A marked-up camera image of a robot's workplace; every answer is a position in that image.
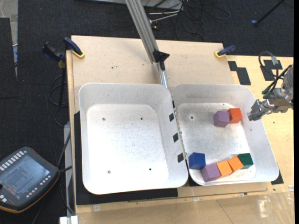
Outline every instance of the red block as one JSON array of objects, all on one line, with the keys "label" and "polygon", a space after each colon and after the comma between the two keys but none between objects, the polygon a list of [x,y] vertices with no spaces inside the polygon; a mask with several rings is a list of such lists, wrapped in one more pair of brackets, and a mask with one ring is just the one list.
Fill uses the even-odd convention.
[{"label": "red block", "polygon": [[243,118],[240,108],[230,108],[228,110],[228,114],[229,114],[229,123],[230,124],[237,124]]}]

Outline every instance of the black bracket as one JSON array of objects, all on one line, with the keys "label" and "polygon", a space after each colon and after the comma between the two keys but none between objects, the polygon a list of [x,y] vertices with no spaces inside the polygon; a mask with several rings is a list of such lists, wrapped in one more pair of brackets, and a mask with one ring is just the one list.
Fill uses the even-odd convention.
[{"label": "black bracket", "polygon": [[160,63],[160,68],[161,70],[165,70],[165,64],[164,64],[164,61],[169,57],[169,54],[167,53],[164,53],[162,51],[157,51],[155,50],[153,52],[154,54],[154,58],[155,58],[155,61],[158,63]]}]

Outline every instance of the block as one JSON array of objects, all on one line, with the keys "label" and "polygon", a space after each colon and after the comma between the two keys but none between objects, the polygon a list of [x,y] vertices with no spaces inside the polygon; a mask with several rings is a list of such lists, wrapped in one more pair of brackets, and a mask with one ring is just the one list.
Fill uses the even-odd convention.
[{"label": "block", "polygon": [[230,108],[228,114],[230,124],[237,124],[243,119],[240,108]]},{"label": "block", "polygon": [[222,161],[222,162],[218,162],[217,166],[218,166],[219,172],[221,174],[220,177],[226,177],[226,176],[233,173],[233,171],[230,168],[230,165],[228,164],[227,160]]},{"label": "block", "polygon": [[242,169],[247,169],[253,165],[253,161],[252,161],[250,153],[239,154],[237,157],[240,159],[241,163],[244,165],[244,167]]},{"label": "block", "polygon": [[205,165],[201,169],[201,174],[202,174],[202,177],[205,182],[216,180],[217,178],[220,178],[220,176],[221,176],[216,163]]},{"label": "block", "polygon": [[217,111],[214,116],[214,125],[217,127],[225,127],[229,124],[229,113],[226,111]]},{"label": "block", "polygon": [[232,169],[233,173],[244,167],[244,165],[237,156],[229,159],[228,164],[230,165],[230,168]]},{"label": "block", "polygon": [[201,170],[206,165],[206,155],[193,153],[189,156],[189,168]]}]

